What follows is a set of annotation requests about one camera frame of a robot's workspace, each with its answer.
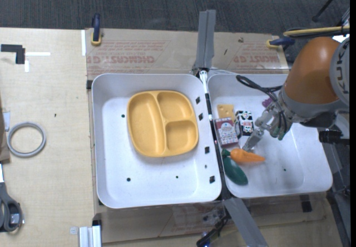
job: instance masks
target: cardboard sheet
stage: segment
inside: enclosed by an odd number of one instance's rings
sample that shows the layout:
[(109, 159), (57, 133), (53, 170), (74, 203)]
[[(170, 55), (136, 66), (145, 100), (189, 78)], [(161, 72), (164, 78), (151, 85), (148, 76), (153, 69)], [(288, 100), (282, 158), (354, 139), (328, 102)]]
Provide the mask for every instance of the cardboard sheet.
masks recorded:
[[(195, 63), (197, 32), (101, 29), (102, 42), (90, 42), (85, 30), (87, 78), (103, 73), (189, 73)], [(238, 73), (287, 73), (282, 47), (269, 49), (278, 38), (259, 33), (214, 33), (212, 69)]]

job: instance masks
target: scissor handle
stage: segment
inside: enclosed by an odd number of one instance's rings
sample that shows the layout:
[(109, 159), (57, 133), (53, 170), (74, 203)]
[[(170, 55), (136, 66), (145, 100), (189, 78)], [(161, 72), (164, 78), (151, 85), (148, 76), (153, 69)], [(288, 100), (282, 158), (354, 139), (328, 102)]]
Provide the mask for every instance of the scissor handle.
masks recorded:
[[(0, 207), (2, 205), (4, 205), (4, 213), (0, 208), (0, 227), (3, 226), (9, 232), (16, 230), (22, 222), (22, 210), (18, 202), (7, 194), (4, 182), (0, 182)], [(19, 214), (18, 223), (11, 223), (11, 214)]]

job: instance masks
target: metal rod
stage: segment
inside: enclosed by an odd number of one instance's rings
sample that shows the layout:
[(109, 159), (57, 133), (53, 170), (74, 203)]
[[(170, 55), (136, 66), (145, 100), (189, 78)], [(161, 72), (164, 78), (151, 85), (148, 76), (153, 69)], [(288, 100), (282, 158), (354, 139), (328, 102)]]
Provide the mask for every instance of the metal rod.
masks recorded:
[(328, 0), (325, 5), (320, 9), (320, 11), (312, 18), (313, 22), (317, 22), (320, 15), (325, 11), (325, 9), (330, 5), (333, 0)]
[(242, 199), (231, 198), (223, 203), (248, 247), (268, 246)]

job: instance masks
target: white tray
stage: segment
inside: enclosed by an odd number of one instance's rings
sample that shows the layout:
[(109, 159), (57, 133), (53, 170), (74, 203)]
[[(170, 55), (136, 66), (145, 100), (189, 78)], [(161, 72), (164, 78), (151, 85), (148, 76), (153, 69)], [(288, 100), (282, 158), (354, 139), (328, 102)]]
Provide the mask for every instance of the white tray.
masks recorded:
[[(287, 75), (244, 75), (262, 87), (282, 85)], [(262, 102), (268, 96), (258, 90), (239, 83), (235, 75), (217, 74), (207, 83), (213, 118), (218, 104), (233, 104), (235, 110), (248, 110), (256, 120), (264, 110)], [(247, 136), (240, 139), (242, 147)], [(249, 183), (226, 183), (230, 192), (241, 198), (279, 196), (322, 192), (328, 190), (333, 181), (332, 173), (318, 131), (300, 124), (293, 124), (282, 141), (272, 138), (267, 131), (255, 146), (256, 154), (266, 160), (258, 164), (240, 164)]]
[[(158, 158), (135, 151), (127, 128), (127, 103), (134, 94), (150, 90), (174, 90), (188, 97), (199, 131), (199, 141), (192, 151)], [(188, 74), (103, 74), (92, 84), (92, 97), (97, 194), (104, 205), (133, 208), (185, 204), (213, 201), (220, 195), (221, 178), (204, 89), (198, 78)]]

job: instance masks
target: small box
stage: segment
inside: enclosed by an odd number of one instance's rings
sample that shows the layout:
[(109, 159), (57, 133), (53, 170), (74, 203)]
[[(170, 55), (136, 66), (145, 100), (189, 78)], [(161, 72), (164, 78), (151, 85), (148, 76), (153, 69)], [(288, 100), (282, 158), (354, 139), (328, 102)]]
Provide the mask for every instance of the small box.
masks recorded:
[(239, 143), (239, 139), (231, 117), (216, 119), (215, 128), (217, 139), (219, 140), (221, 147)]
[(235, 116), (239, 128), (238, 138), (241, 136), (250, 136), (254, 131), (252, 113), (250, 111), (237, 111)]

